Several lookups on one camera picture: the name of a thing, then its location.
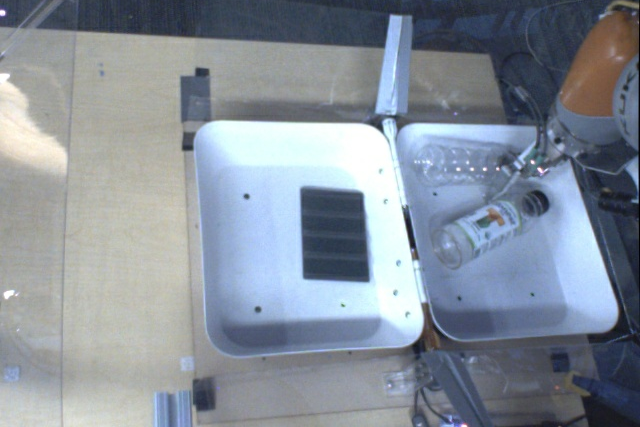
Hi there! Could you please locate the clear bottle with white label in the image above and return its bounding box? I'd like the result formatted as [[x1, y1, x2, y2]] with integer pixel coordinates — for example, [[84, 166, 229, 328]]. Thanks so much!
[[430, 188, 551, 272]]

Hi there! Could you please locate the white plastic tray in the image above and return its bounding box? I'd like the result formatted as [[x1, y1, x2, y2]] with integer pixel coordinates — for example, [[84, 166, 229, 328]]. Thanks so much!
[[193, 119, 427, 360], [394, 122, 621, 344]]

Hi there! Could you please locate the clear plastic bottle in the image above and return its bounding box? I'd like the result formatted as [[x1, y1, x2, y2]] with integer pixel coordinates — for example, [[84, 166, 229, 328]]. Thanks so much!
[[413, 142, 507, 189]]

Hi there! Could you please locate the pale wood board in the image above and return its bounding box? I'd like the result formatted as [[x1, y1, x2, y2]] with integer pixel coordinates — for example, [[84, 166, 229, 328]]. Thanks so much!
[[180, 34, 601, 427]]

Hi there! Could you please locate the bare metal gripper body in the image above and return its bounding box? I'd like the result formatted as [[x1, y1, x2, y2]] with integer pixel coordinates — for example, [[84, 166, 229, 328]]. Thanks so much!
[[519, 125, 577, 177]]

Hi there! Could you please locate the black ribbed rectangular block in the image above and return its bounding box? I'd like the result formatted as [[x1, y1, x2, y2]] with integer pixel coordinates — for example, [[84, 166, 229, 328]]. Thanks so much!
[[299, 186, 372, 284]]

